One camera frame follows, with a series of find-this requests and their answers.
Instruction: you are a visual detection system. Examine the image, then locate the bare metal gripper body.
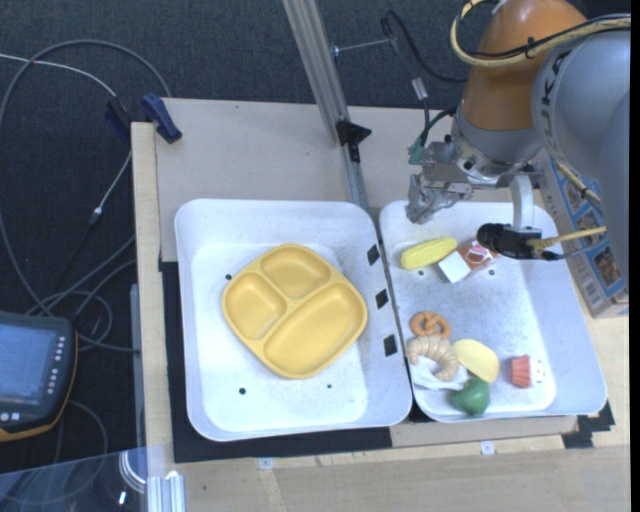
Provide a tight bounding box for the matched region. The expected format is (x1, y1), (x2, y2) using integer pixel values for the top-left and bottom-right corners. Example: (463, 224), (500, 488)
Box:
(418, 138), (531, 188)

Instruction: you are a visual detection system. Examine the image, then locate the yellow corn cob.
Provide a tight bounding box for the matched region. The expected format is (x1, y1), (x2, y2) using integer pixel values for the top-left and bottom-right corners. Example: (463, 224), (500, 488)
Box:
(399, 237), (459, 272)

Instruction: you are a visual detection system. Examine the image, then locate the brown meat print packet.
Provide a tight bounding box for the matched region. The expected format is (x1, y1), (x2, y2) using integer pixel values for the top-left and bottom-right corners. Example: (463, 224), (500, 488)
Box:
(458, 239), (502, 272)

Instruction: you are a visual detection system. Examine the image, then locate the white cube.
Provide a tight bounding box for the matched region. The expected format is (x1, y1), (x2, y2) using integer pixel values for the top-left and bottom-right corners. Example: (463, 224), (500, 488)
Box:
(437, 250), (473, 285)

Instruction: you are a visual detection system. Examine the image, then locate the orange pretzel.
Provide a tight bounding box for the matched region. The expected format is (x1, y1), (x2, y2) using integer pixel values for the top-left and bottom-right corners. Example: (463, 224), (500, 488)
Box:
(409, 310), (452, 340)

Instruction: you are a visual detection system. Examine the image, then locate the white plastic tray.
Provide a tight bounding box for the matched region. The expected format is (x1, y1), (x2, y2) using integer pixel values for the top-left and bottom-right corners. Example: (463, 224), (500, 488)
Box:
(173, 198), (414, 443)
(378, 199), (609, 424)

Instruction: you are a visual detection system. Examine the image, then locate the tan croissant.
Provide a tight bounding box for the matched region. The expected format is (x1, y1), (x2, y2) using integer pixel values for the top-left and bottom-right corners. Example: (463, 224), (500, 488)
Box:
(405, 334), (461, 382)

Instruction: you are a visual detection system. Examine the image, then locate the blue printed carton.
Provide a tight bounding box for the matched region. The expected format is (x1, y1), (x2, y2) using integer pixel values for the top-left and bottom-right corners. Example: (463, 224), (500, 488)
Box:
(547, 154), (630, 320)

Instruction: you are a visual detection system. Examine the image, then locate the yellow oval slice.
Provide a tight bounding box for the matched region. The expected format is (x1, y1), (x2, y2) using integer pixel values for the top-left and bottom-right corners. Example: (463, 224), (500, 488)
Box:
(451, 338), (501, 385)

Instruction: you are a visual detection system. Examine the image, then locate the yellow divided plate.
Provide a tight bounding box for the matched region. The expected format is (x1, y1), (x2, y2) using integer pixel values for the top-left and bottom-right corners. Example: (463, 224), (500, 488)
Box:
(221, 243), (370, 381)

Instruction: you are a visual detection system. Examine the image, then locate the pale wood board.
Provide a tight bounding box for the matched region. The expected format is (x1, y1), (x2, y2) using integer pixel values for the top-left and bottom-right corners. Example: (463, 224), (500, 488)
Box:
(153, 97), (581, 448)

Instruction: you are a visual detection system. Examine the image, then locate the white crumpled object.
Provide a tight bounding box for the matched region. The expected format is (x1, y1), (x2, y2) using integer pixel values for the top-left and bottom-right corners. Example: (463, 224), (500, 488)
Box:
(412, 362), (469, 393)

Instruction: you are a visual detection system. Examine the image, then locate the orange and white cupcake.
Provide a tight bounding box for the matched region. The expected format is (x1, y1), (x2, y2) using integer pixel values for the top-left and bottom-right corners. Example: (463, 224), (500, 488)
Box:
(510, 353), (548, 389)

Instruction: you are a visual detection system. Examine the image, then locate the green pepper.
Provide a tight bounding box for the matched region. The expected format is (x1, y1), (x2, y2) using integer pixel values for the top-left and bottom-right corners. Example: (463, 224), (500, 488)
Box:
(451, 377), (492, 417)

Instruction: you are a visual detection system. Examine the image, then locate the black cylinder on white bracket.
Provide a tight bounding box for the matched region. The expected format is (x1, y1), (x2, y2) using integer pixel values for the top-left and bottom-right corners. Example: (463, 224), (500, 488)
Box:
(476, 172), (544, 261)

